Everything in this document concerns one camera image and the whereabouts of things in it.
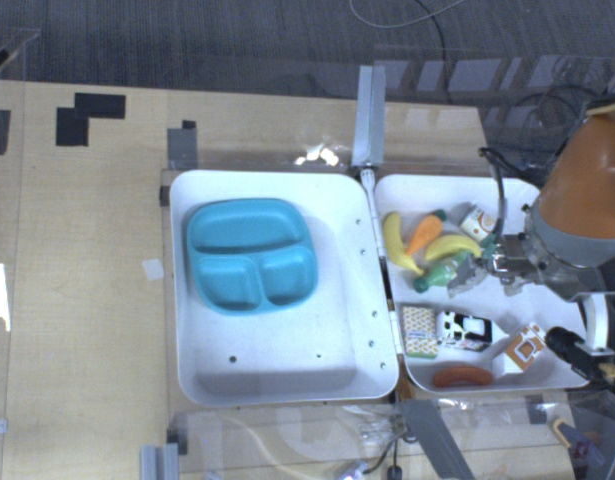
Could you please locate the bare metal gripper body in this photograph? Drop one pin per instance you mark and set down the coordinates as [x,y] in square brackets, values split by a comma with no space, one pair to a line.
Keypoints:
[513,260]

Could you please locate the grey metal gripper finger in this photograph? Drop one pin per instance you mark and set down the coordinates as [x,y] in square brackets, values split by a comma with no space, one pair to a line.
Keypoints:
[466,286]
[465,267]

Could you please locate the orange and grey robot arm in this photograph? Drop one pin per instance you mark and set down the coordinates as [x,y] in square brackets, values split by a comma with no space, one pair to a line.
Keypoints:
[584,188]

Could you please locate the yellow banana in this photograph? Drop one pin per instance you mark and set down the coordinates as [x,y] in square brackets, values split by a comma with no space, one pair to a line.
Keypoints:
[394,245]
[449,244]

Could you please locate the green bottle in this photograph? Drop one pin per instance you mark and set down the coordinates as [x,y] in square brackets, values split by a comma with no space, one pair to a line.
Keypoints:
[437,274]

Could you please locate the black and white cow-print carton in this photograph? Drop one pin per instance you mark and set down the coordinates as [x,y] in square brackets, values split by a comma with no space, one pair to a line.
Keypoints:
[464,330]

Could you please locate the white and orange can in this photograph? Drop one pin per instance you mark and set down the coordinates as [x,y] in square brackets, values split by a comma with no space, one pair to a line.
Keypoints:
[477,223]

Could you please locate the white plastic tray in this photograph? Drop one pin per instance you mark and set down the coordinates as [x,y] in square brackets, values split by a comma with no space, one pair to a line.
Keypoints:
[332,288]
[517,313]

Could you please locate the orange carrot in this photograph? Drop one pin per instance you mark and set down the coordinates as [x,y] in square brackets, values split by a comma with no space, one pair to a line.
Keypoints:
[424,232]

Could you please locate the yellow patterned carton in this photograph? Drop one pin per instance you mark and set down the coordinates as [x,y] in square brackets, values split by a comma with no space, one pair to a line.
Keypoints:
[419,330]

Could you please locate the orange and white carton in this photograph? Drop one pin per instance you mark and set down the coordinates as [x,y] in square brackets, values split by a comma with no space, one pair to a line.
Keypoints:
[523,350]

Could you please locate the brown sausage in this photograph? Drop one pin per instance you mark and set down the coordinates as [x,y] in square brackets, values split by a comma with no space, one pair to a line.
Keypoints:
[462,376]

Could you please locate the thin black and white rod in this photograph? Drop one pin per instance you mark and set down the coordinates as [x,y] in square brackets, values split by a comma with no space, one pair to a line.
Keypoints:
[373,203]

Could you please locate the blue divided plate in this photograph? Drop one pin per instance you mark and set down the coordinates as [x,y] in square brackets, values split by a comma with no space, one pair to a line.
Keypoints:
[247,255]

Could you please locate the black cylinder on white bracket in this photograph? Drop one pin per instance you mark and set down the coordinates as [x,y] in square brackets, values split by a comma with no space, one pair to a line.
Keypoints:
[569,345]

